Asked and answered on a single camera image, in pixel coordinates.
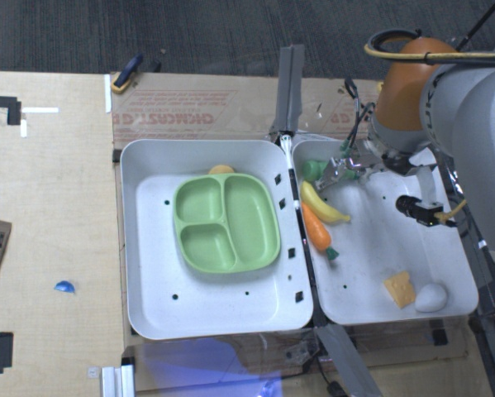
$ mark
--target metal bracket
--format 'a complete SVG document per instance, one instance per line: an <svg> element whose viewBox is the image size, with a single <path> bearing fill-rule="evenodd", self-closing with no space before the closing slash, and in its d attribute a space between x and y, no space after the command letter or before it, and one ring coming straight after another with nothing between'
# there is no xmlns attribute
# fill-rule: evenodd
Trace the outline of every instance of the metal bracket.
<svg viewBox="0 0 495 397"><path fill-rule="evenodd" d="M337 324L317 328L317 336L328 351L343 383L354 397L381 397L374 378L348 337L346 330Z"/></svg>
<svg viewBox="0 0 495 397"><path fill-rule="evenodd" d="M133 364L121 367L105 366L100 376L101 397L135 397L135 372Z"/></svg>
<svg viewBox="0 0 495 397"><path fill-rule="evenodd" d="M280 49L277 113L269 134L284 132L292 136L297 131L298 117L302 113L303 66L303 44L291 45Z"/></svg>

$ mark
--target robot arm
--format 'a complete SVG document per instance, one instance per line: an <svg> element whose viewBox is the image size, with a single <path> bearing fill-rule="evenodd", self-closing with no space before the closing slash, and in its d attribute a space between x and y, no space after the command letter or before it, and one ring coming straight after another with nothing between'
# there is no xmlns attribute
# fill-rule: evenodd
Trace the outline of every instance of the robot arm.
<svg viewBox="0 0 495 397"><path fill-rule="evenodd" d="M386 40L407 38L397 54L381 49ZM453 158L478 229L495 251L495 53L459 53L403 30L379 33L365 48L396 61L383 82L367 138L341 149L343 156L330 161L317 190L385 169L414 175L420 167L411 158L434 146ZM414 202L398 203L404 212L404 204ZM422 209L431 218L436 210Z"/></svg>

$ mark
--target toy carrot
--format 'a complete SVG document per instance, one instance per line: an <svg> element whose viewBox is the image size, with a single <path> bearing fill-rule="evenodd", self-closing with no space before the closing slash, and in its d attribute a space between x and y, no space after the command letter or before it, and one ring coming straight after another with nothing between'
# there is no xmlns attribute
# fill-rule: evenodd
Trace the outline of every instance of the toy carrot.
<svg viewBox="0 0 495 397"><path fill-rule="evenodd" d="M301 202L301 206L307 236L318 251L324 251L328 260L333 261L339 253L331 246L330 233L307 204Z"/></svg>

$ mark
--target white egg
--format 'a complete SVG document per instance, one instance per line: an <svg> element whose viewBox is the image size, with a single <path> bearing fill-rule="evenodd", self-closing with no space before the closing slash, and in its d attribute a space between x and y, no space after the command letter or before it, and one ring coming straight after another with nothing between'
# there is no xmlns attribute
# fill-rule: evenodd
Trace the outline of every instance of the white egg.
<svg viewBox="0 0 495 397"><path fill-rule="evenodd" d="M447 291L440 284L430 282L416 295L414 307L418 312L436 312L447 303Z"/></svg>

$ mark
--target wooden board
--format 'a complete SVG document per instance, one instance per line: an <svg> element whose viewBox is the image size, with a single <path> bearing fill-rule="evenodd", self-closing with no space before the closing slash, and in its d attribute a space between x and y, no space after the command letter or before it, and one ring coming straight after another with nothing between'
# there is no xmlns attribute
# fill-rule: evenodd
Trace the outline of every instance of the wooden board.
<svg viewBox="0 0 495 397"><path fill-rule="evenodd" d="M112 119L103 75L0 72L28 113L27 137L0 109L0 332L14 333L0 396L98 395L93 366L123 351ZM70 281L75 293L55 290Z"/></svg>

